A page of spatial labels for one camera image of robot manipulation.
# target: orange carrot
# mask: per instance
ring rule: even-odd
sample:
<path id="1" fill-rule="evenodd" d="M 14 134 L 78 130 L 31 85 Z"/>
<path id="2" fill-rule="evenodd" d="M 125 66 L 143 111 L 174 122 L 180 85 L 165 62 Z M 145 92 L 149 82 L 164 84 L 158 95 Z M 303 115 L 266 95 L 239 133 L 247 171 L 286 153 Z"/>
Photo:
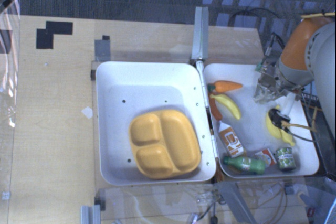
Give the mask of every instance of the orange carrot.
<path id="1" fill-rule="evenodd" d="M 218 120 L 218 121 L 222 120 L 223 116 L 220 113 L 220 111 L 218 110 L 214 98 L 209 97 L 209 105 L 210 105 L 211 114 L 215 117 L 215 119 Z"/>
<path id="2" fill-rule="evenodd" d="M 243 85 L 233 81 L 218 80 L 213 84 L 208 84 L 208 91 L 216 91 L 218 93 L 223 93 L 227 91 L 232 91 L 241 88 Z"/>

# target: banana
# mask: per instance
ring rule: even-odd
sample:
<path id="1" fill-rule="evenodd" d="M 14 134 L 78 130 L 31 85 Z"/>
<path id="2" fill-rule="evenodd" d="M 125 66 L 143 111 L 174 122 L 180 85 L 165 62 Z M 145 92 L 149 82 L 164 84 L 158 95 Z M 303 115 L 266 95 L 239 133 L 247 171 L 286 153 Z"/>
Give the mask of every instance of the banana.
<path id="1" fill-rule="evenodd" d="M 241 118 L 241 112 L 237 104 L 226 94 L 210 94 L 210 98 L 215 99 L 218 103 L 225 106 L 229 111 L 232 113 L 232 115 L 237 119 L 240 120 Z"/>
<path id="2" fill-rule="evenodd" d="M 288 143 L 291 146 L 295 146 L 295 143 L 293 142 L 293 136 L 286 133 L 284 130 L 275 127 L 269 118 L 268 113 L 266 114 L 266 127 L 269 133 L 275 138 L 282 139 L 285 143 Z"/>

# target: green soda bottle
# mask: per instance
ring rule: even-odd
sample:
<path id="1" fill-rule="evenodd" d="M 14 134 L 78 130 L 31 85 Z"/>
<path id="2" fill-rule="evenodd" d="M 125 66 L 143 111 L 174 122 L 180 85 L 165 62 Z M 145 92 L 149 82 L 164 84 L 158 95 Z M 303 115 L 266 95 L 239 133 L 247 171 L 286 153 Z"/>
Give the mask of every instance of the green soda bottle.
<path id="1" fill-rule="evenodd" d="M 227 165 L 235 166 L 241 171 L 247 171 L 251 173 L 256 173 L 262 175 L 265 171 L 265 162 L 260 159 L 251 159 L 248 157 L 236 157 L 230 158 L 225 156 L 223 163 Z"/>

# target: wooden table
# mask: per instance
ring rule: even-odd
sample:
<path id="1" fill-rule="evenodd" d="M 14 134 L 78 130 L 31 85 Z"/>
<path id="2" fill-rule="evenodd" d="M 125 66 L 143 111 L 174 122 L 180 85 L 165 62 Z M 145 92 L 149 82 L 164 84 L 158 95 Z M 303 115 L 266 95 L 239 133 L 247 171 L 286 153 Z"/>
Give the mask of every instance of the wooden table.
<path id="1" fill-rule="evenodd" d="M 73 33 L 36 49 L 46 21 L 72 22 Z M 20 28 L 9 223 L 80 223 L 80 207 L 96 194 L 93 120 L 82 112 L 92 108 L 95 40 L 110 36 L 112 60 L 187 62 L 193 26 L 22 16 Z M 209 57 L 258 63 L 257 30 L 210 27 Z"/>

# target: green can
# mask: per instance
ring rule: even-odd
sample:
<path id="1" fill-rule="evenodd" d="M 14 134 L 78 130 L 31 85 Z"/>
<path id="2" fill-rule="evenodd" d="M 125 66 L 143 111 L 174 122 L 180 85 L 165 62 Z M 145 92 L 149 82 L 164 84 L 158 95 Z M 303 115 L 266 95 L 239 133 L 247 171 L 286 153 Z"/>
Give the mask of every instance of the green can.
<path id="1" fill-rule="evenodd" d="M 276 151 L 276 157 L 281 171 L 287 172 L 296 168 L 291 147 L 279 148 Z"/>

